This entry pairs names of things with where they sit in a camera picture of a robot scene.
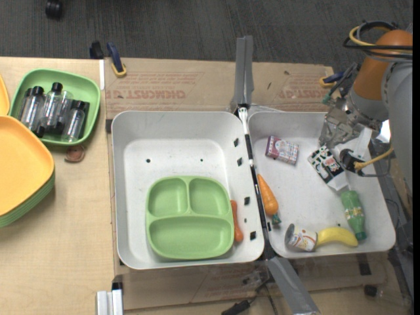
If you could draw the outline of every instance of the green bottle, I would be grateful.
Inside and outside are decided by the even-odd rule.
[[[364,231],[365,215],[357,192],[354,190],[343,192],[341,194],[341,202],[345,208],[348,225],[350,225],[350,227],[353,229],[357,240],[366,239],[367,236]]]

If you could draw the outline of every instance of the banana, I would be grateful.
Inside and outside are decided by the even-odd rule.
[[[353,247],[358,245],[356,236],[351,231],[338,226],[324,228],[318,232],[318,241],[316,242],[316,247],[331,242],[340,242]]]

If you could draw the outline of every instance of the gray carpet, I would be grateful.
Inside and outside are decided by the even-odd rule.
[[[342,47],[362,20],[405,28],[413,0],[0,0],[1,56],[89,58],[113,41],[121,56],[235,60],[236,38],[252,35],[255,62],[301,62],[343,70],[363,54]]]

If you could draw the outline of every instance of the wooden table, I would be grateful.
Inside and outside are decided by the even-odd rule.
[[[65,70],[101,84],[97,60],[3,57],[0,74],[10,99],[23,76],[36,68]],[[0,229],[0,314],[90,315],[95,313],[96,292],[110,290],[114,249],[104,95],[96,127],[85,144],[85,159],[68,163],[65,148],[49,147],[55,161],[54,189],[21,219]],[[388,283],[398,286],[392,265],[385,262],[384,268]],[[165,298],[158,289],[154,293]],[[311,296],[322,314],[405,314],[367,300],[361,286],[318,290]],[[281,295],[273,296],[273,302],[279,314],[291,313]],[[220,314],[233,304],[220,301],[126,313]],[[269,298],[261,296],[244,314],[274,312]]]

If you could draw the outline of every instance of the yellow plate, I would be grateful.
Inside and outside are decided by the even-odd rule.
[[[44,144],[17,119],[0,115],[0,216],[36,193],[53,171]]]
[[[0,75],[0,116],[5,116],[10,109],[9,97],[7,96],[7,90],[5,82]]]

